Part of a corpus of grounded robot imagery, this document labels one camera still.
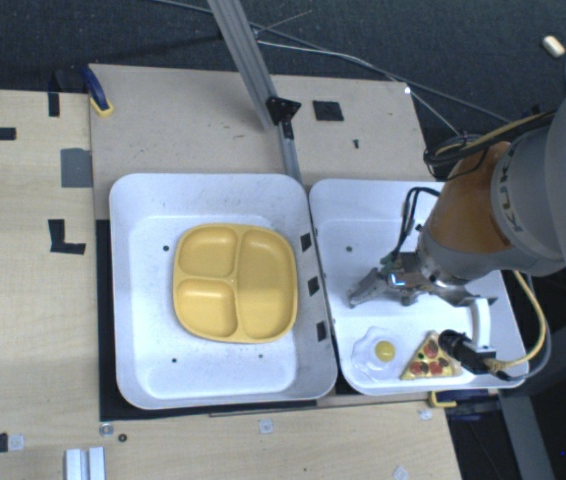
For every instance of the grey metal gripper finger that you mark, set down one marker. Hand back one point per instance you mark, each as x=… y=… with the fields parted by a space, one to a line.
x=369 y=288
x=412 y=298

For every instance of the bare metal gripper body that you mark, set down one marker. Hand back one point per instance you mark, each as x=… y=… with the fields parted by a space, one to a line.
x=410 y=275

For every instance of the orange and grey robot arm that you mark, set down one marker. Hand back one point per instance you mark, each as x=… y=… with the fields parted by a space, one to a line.
x=468 y=218

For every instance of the white plastic tray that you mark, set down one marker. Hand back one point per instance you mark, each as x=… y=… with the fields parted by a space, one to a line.
x=358 y=228
x=143 y=293

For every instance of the yellow pizza slice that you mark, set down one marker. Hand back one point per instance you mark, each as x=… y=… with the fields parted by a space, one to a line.
x=430 y=363

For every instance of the white fried egg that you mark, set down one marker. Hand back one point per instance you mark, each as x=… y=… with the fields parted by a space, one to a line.
x=370 y=360

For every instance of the yellow divided plate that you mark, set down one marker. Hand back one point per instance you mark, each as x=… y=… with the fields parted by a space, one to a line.
x=263 y=288

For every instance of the cream cylinder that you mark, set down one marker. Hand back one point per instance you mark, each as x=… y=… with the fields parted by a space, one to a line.
x=553 y=46

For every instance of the black cylinder on white bracket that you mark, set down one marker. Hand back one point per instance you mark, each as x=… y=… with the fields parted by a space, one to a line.
x=465 y=350

